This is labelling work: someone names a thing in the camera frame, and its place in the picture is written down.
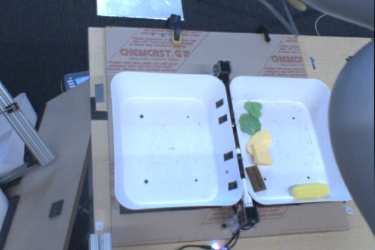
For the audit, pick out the brown cardboard board red print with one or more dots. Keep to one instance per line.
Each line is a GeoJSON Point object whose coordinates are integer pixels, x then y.
{"type": "Point", "coordinates": [205, 49]}

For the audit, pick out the dark green toy leaf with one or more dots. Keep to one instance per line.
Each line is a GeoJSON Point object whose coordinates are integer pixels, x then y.
{"type": "Point", "coordinates": [253, 109]}

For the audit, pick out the thin black and white rod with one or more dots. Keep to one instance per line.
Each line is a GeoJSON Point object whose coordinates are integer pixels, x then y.
{"type": "Point", "coordinates": [233, 126]}

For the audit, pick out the light green toy leaf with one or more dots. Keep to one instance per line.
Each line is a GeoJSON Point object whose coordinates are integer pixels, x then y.
{"type": "Point", "coordinates": [249, 124]}

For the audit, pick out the white plastic tray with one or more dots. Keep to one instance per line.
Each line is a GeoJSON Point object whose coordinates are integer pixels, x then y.
{"type": "Point", "coordinates": [293, 152]}
{"type": "Point", "coordinates": [170, 149]}

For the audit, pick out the yellow toy cheese piece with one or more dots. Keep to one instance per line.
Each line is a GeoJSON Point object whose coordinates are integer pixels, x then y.
{"type": "Point", "coordinates": [260, 145]}

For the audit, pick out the brown chocolate bar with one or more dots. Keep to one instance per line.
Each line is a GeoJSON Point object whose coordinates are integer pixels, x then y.
{"type": "Point", "coordinates": [256, 179]}

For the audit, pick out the yellow corn cob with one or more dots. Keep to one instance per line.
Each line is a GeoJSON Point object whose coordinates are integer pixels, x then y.
{"type": "Point", "coordinates": [310, 191]}

